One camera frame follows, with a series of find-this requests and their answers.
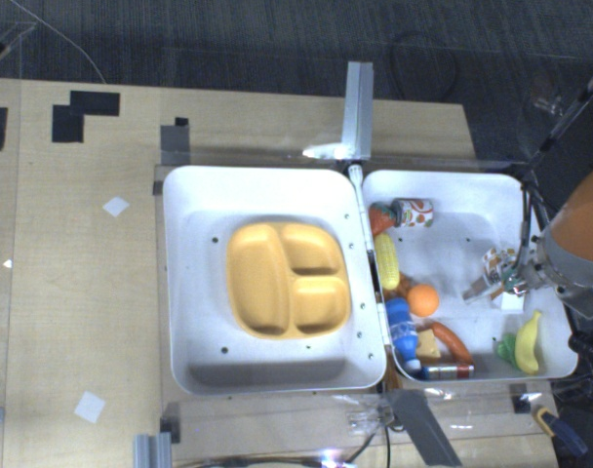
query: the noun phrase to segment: white paper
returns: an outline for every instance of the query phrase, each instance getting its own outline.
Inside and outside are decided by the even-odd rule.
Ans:
[[[103,205],[103,209],[106,210],[112,216],[119,216],[126,208],[130,206],[123,198],[116,196]]]
[[[91,392],[84,392],[82,399],[75,408],[75,413],[91,423],[97,423],[99,415],[105,406],[105,400]]]

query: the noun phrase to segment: white cable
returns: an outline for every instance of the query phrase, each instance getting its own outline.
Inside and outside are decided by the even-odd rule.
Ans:
[[[38,20],[41,24],[43,24],[45,27],[51,29],[52,31],[54,31],[56,33],[56,35],[58,35],[60,38],[62,38],[63,40],[67,41],[68,43],[70,43],[75,49],[77,49],[82,56],[84,56],[86,58],[86,60],[91,64],[91,66],[93,67],[93,69],[95,70],[95,72],[98,74],[99,79],[101,80],[101,82],[103,84],[107,84],[107,82],[105,81],[105,78],[103,77],[103,75],[101,74],[101,71],[99,70],[98,66],[95,64],[95,62],[91,59],[91,56],[89,56],[87,54],[87,52],[80,47],[77,43],[75,43],[73,40],[71,40],[68,36],[66,36],[64,33],[62,33],[61,31],[58,31],[57,29],[55,29],[51,24],[49,24],[48,22],[45,22],[44,20],[42,20],[41,18],[39,18],[36,14],[34,14],[33,12],[29,11],[28,9],[26,9],[22,4],[20,4],[17,0],[8,0],[9,2],[11,2],[12,4],[16,5],[17,7],[19,7],[22,11],[24,11],[26,14],[28,14],[29,16],[32,16],[33,18],[35,18],[36,20]]]

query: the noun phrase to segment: banana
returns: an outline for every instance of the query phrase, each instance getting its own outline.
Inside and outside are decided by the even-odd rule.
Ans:
[[[539,317],[541,312],[535,310],[533,316],[518,329],[515,337],[515,362],[526,374],[537,374],[539,371],[539,363],[534,355]]]

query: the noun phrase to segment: toy orange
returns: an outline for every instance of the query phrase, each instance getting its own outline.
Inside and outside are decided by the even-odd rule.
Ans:
[[[427,317],[440,306],[440,297],[432,286],[415,285],[407,292],[407,303],[412,314]]]

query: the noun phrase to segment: bottle label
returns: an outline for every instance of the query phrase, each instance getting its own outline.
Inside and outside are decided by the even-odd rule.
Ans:
[[[404,336],[417,337],[414,322],[404,321],[402,323],[396,323],[394,326],[390,327],[390,336],[392,337],[392,341],[396,341],[397,339],[402,338]]]

